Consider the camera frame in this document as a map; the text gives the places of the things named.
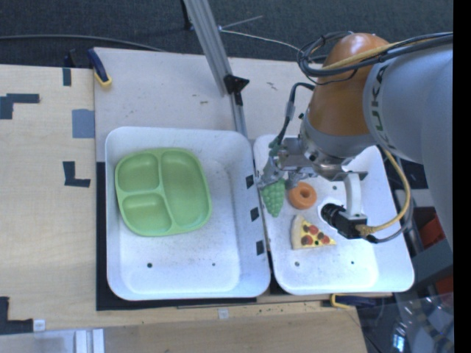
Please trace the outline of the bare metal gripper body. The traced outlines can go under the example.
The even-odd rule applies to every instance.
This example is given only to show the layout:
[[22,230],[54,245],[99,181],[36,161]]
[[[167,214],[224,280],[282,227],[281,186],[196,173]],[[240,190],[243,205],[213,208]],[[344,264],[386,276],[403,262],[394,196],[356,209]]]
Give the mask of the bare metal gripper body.
[[318,177],[328,181],[341,180],[344,167],[353,159],[327,154],[311,140],[302,138],[285,138],[277,153],[277,164],[286,173],[297,168],[311,168]]

